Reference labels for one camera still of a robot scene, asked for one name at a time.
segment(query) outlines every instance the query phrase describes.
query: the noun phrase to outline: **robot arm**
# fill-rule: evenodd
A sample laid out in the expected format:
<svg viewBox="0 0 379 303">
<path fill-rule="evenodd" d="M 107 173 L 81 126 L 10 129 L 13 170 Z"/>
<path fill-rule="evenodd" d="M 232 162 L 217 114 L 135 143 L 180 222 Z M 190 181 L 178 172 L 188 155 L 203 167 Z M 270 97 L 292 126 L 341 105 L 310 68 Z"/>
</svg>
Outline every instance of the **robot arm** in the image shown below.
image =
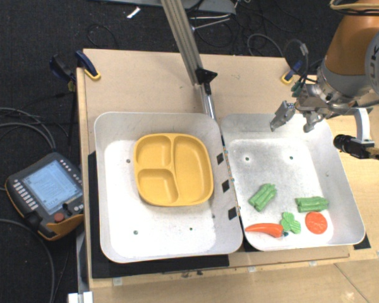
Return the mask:
<svg viewBox="0 0 379 303">
<path fill-rule="evenodd" d="M 296 110 L 306 118 L 305 133 L 324 119 L 354 115 L 357 137 L 338 136 L 334 145 L 361 159 L 378 158 L 379 151 L 369 140 L 368 112 L 356 105 L 371 89 L 379 95 L 379 0 L 358 0 L 336 6 L 334 1 L 330 6 L 346 15 L 317 70 L 317 83 L 303 84 L 294 93 L 297 97 L 294 104 L 282 102 L 270 127 L 274 131 L 285 124 Z"/>
</svg>

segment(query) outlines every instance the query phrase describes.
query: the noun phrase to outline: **orange carrot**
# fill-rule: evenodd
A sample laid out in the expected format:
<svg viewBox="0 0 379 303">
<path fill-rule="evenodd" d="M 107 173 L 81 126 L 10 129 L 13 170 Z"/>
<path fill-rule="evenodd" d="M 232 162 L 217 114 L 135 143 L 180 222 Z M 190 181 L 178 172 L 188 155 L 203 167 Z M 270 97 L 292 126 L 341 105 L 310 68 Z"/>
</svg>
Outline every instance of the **orange carrot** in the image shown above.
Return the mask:
<svg viewBox="0 0 379 303">
<path fill-rule="evenodd" d="M 271 235 L 272 237 L 279 238 L 282 236 L 284 228 L 277 223 L 256 223 L 245 228 L 248 232 L 263 232 L 264 234 Z"/>
<path fill-rule="evenodd" d="M 327 230 L 327 220 L 320 212 L 309 212 L 304 222 L 309 231 L 314 234 L 320 235 Z"/>
</svg>

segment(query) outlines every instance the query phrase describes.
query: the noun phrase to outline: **blue clamp handle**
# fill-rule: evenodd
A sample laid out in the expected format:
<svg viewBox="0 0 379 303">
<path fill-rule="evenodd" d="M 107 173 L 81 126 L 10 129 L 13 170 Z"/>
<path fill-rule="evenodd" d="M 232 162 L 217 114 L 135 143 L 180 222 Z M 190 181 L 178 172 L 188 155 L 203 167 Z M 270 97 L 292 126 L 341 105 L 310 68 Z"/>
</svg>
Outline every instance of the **blue clamp handle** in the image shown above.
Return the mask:
<svg viewBox="0 0 379 303">
<path fill-rule="evenodd" d="M 83 64 L 84 72 L 92 79 L 97 80 L 101 77 L 100 72 L 95 69 L 95 66 L 91 62 L 91 60 L 81 51 L 77 50 L 75 52 L 75 56 L 77 60 Z"/>
</svg>

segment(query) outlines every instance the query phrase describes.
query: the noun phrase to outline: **wooden table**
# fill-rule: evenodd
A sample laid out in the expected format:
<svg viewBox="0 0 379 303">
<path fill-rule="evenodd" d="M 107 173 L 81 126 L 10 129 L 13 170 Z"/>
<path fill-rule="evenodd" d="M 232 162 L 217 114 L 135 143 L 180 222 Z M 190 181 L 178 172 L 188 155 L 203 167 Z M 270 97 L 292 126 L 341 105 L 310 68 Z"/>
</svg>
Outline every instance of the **wooden table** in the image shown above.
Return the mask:
<svg viewBox="0 0 379 303">
<path fill-rule="evenodd" d="M 102 77 L 77 70 L 80 148 L 85 194 L 88 286 L 94 302 L 379 302 L 379 161 L 341 153 L 371 247 L 330 246 L 229 255 L 229 268 L 94 279 L 87 156 L 95 150 L 94 120 L 104 112 L 203 112 L 199 91 L 176 53 L 86 49 Z M 232 113 L 274 113 L 290 87 L 279 78 L 282 58 L 201 55 L 212 82 L 217 122 Z M 379 146 L 379 105 L 370 114 Z M 353 117 L 328 121 L 336 134 L 356 135 Z"/>
</svg>

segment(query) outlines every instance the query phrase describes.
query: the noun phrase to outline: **display screen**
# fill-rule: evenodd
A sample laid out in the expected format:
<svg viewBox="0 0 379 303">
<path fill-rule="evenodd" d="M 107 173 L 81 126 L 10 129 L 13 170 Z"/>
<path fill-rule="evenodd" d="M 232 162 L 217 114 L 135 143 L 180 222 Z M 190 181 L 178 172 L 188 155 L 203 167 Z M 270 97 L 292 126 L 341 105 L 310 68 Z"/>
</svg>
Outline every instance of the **display screen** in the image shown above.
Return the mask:
<svg viewBox="0 0 379 303">
<path fill-rule="evenodd" d="M 71 198 L 83 195 L 81 187 L 54 160 L 22 180 L 51 215 Z"/>
</svg>

